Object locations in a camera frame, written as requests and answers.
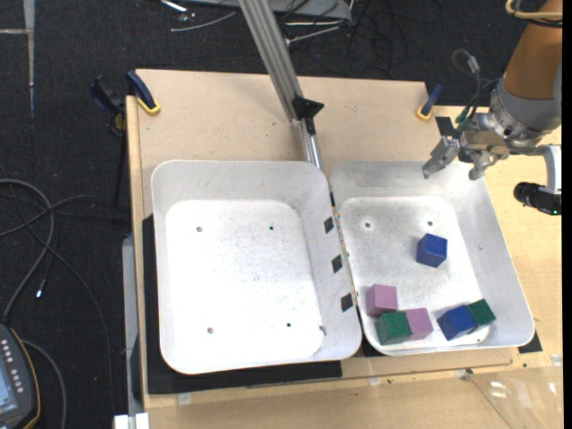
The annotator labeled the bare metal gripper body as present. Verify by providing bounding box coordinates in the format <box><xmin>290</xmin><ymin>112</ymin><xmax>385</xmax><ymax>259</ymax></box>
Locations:
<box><xmin>457</xmin><ymin>110</ymin><xmax>544</xmax><ymax>163</ymax></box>

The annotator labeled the blue cube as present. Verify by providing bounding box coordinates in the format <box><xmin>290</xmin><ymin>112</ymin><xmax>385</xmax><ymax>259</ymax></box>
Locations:
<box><xmin>415</xmin><ymin>232</ymin><xmax>449</xmax><ymax>269</ymax></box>
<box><xmin>435</xmin><ymin>304</ymin><xmax>478</xmax><ymax>342</ymax></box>

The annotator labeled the white plastic tray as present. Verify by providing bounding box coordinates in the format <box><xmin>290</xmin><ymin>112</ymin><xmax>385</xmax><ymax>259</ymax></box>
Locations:
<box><xmin>150</xmin><ymin>159</ymin><xmax>364</xmax><ymax>376</ymax></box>
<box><xmin>329</xmin><ymin>160</ymin><xmax>536</xmax><ymax>358</ymax></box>

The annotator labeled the green cube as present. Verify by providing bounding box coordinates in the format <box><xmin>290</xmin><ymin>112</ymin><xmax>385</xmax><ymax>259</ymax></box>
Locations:
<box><xmin>467</xmin><ymin>298</ymin><xmax>498</xmax><ymax>331</ymax></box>
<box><xmin>374</xmin><ymin>310</ymin><xmax>414</xmax><ymax>347</ymax></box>

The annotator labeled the pink cube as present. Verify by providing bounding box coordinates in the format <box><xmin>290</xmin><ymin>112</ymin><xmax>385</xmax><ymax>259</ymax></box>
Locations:
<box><xmin>405</xmin><ymin>307</ymin><xmax>435</xmax><ymax>341</ymax></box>
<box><xmin>365</xmin><ymin>282</ymin><xmax>400</xmax><ymax>317</ymax></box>

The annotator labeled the pale wood board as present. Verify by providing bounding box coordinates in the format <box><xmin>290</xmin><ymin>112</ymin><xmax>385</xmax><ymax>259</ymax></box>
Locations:
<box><xmin>132</xmin><ymin>68</ymin><xmax>515</xmax><ymax>410</ymax></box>

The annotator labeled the black cylinder on white bracket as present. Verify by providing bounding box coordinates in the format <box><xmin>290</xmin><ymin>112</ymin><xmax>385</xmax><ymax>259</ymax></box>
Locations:
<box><xmin>512</xmin><ymin>144</ymin><xmax>563</xmax><ymax>216</ymax></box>

